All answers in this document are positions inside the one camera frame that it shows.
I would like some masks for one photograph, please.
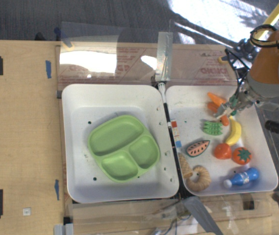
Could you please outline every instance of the toy donut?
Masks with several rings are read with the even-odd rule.
[[[197,182],[194,182],[190,178],[186,180],[187,186],[193,191],[202,191],[211,183],[210,174],[206,168],[202,166],[197,166],[193,169],[194,172],[199,174],[199,178]]]

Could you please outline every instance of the blue bottle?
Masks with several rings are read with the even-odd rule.
[[[223,184],[226,188],[231,188],[232,186],[242,186],[258,178],[259,171],[252,167],[244,172],[236,173],[231,179],[224,180]]]

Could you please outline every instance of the green plate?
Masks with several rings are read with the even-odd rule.
[[[123,115],[95,128],[88,149],[102,171],[115,182],[127,182],[152,168],[160,158],[159,147],[137,118]]]

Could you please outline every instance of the red tomato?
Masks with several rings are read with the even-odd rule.
[[[252,159],[252,154],[245,147],[238,147],[233,151],[232,158],[239,165],[245,165]]]
[[[227,143],[220,143],[215,147],[213,154],[217,159],[230,159],[232,157],[232,150]]]

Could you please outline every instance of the toy watermelon slice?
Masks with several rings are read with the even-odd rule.
[[[209,146],[210,140],[202,140],[197,141],[195,143],[192,143],[189,147],[186,149],[186,153],[190,157],[197,157],[200,154],[202,154]]]

